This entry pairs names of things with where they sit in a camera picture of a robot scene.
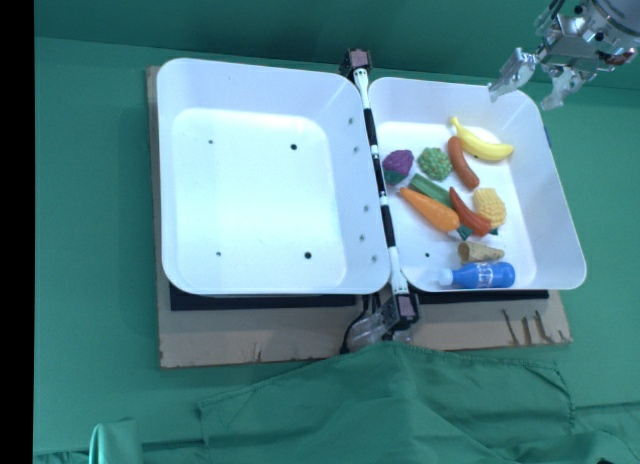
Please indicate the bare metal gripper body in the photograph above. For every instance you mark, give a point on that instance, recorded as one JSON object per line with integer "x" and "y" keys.
{"x": 575, "y": 42}

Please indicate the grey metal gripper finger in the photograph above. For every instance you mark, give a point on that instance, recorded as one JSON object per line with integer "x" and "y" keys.
{"x": 564, "y": 87}
{"x": 515, "y": 69}

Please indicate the yellow banana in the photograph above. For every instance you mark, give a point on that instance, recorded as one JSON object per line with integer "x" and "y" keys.
{"x": 486, "y": 148}

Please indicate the orange sausage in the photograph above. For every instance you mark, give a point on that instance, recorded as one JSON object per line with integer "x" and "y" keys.
{"x": 462, "y": 164}

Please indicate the green broccoli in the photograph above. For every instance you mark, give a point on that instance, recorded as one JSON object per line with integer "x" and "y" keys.
{"x": 434, "y": 164}

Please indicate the white plastic tray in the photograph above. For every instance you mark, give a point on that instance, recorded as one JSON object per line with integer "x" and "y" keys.
{"x": 540, "y": 212}
{"x": 250, "y": 192}

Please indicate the yellow corn cob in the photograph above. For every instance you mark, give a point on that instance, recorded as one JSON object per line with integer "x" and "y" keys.
{"x": 490, "y": 207}

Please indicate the green cucumber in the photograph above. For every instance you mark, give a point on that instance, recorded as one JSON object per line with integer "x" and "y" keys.
{"x": 425, "y": 186}

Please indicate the purple grapes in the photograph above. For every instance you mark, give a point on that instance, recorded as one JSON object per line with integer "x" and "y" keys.
{"x": 398, "y": 162}

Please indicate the red chili pepper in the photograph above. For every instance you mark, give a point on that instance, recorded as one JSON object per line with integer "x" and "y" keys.
{"x": 472, "y": 219}

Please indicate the orange carrot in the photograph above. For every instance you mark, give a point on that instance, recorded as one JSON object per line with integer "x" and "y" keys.
{"x": 432, "y": 211}

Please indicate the black and white thin rod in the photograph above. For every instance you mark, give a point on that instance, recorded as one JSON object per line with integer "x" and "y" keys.
{"x": 376, "y": 157}

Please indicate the tan ice cream cone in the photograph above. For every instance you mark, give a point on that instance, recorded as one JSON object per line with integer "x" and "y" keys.
{"x": 477, "y": 252}

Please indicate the blue bottle with white cap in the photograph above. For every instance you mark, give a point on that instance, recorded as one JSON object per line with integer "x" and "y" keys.
{"x": 482, "y": 275}

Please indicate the green cloth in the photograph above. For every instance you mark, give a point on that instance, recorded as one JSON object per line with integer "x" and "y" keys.
{"x": 400, "y": 402}

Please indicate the brown cardboard board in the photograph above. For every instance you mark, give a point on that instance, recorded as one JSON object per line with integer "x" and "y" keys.
{"x": 250, "y": 334}

